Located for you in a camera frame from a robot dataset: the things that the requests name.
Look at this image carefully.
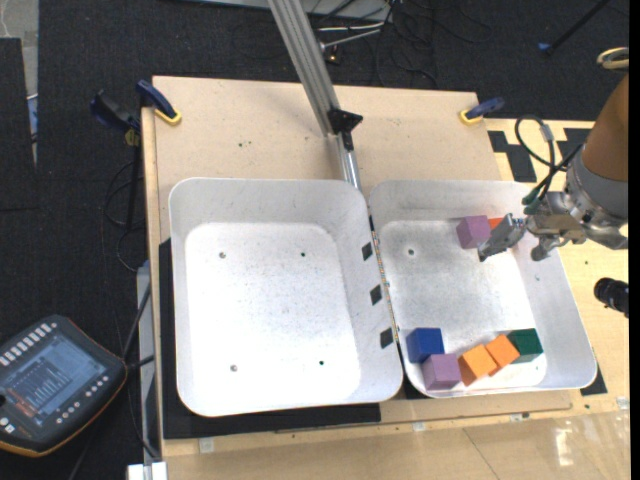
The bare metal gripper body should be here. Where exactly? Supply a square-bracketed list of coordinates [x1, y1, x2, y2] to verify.
[523, 191, 629, 251]

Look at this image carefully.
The purple cube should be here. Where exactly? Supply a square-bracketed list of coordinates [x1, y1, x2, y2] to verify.
[420, 352, 463, 392]
[455, 214, 493, 251]

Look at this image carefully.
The white plastic tray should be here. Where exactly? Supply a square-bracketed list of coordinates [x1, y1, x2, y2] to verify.
[367, 178, 599, 400]
[167, 176, 405, 418]

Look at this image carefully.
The green cube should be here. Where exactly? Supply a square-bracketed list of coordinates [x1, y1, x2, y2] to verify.
[506, 327, 545, 365]

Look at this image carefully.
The orange cube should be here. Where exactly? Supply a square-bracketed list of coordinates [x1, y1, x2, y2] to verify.
[456, 343, 499, 388]
[484, 333, 522, 376]

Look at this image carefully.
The blue cube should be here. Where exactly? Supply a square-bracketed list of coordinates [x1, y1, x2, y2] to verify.
[404, 326, 446, 365]

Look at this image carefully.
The pale wood board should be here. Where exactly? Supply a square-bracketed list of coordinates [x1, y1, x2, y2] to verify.
[150, 74, 574, 442]

